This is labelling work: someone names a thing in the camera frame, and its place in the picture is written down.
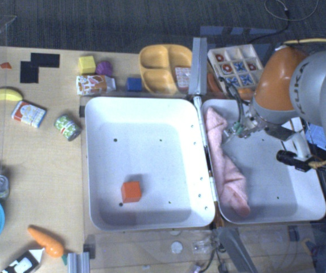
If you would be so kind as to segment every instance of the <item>blue cube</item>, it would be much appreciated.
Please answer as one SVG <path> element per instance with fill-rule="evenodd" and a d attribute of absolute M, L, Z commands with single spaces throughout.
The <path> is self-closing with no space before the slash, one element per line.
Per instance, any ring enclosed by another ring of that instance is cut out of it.
<path fill-rule="evenodd" d="M 133 92 L 141 92 L 142 91 L 141 78 L 127 78 L 126 90 L 133 91 Z"/>

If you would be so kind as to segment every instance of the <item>purple block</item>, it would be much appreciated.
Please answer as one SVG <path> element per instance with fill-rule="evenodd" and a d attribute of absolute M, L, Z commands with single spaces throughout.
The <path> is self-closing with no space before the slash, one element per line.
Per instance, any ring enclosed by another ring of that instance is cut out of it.
<path fill-rule="evenodd" d="M 112 77 L 113 68 L 109 61 L 102 61 L 96 66 L 96 74 Z"/>

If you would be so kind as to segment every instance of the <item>yellow cube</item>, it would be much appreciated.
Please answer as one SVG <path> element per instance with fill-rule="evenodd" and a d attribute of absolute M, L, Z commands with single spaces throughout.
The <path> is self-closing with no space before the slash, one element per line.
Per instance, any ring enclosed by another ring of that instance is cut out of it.
<path fill-rule="evenodd" d="M 80 57 L 78 67 L 81 75 L 94 74 L 96 71 L 96 63 L 93 56 Z"/>

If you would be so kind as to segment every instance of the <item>pink cloth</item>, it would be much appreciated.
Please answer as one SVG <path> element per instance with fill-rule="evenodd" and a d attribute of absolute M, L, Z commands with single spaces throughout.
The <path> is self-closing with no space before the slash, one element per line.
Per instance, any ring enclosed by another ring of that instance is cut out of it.
<path fill-rule="evenodd" d="M 220 204 L 229 205 L 239 216 L 247 217 L 250 207 L 247 204 L 246 179 L 221 148 L 222 132 L 227 127 L 227 121 L 209 107 L 205 125 Z"/>

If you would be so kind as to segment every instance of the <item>carrot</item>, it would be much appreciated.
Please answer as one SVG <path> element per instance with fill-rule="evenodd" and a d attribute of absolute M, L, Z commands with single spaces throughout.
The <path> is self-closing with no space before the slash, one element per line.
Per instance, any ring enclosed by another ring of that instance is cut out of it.
<path fill-rule="evenodd" d="M 29 226 L 27 230 L 41 247 L 45 247 L 45 252 L 48 255 L 54 258 L 63 256 L 64 247 L 56 239 L 42 233 L 40 230 L 37 230 L 32 226 Z"/>

